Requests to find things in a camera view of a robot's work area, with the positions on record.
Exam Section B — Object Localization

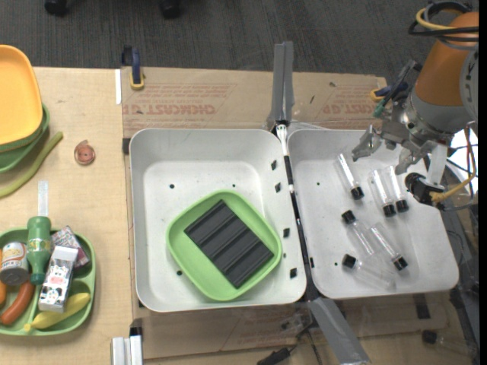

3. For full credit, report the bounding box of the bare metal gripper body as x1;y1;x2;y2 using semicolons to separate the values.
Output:
380;103;453;154

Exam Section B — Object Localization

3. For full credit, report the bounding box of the black block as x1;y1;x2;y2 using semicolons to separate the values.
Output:
257;347;293;365

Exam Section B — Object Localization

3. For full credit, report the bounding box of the pink patterned packet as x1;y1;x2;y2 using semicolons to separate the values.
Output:
50;225;91;270

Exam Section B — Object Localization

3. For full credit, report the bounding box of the brown cardboard board red print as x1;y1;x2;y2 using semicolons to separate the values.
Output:
120;65;448;359

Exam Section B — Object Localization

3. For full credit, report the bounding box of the white plastic tray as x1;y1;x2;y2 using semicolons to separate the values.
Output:
285;128;460;301
128;127;307;314

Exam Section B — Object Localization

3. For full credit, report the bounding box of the orange carrot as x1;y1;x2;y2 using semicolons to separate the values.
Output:
0;249;8;306

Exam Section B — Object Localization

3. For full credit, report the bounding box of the black cylinder on white bracket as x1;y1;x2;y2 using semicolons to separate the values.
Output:
404;142;450;207

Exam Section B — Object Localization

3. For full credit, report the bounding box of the green bottle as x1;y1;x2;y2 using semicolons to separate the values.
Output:
26;215;53;286

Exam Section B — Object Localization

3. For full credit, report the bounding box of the thin black and white rod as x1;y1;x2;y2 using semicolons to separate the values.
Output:
275;124;317;300

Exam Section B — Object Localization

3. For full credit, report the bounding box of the green divided plate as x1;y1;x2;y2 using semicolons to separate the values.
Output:
0;227;97;337

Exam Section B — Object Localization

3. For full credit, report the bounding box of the clear plastic bottle black cap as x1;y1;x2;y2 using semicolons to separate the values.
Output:
333;152;366;202
366;169;398;218
422;329;469;357
340;209;377;259
384;164;410;214
342;253;397;291
370;222;409;271

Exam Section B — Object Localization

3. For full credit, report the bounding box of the red sausage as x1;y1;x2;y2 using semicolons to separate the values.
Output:
0;281;37;326

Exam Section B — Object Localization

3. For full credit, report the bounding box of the orange plate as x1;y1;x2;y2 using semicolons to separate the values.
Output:
0;44;44;147

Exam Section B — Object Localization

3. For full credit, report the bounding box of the yellow banana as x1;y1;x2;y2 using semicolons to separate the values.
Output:
24;291;92;332

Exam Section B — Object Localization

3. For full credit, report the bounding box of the small grey can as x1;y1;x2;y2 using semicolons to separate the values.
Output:
0;241;31;287

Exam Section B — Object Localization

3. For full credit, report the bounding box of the white cow print carton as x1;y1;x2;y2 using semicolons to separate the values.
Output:
37;245;79;314

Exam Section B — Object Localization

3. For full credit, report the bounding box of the black ribbed rack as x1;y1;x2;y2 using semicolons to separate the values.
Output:
183;198;275;290

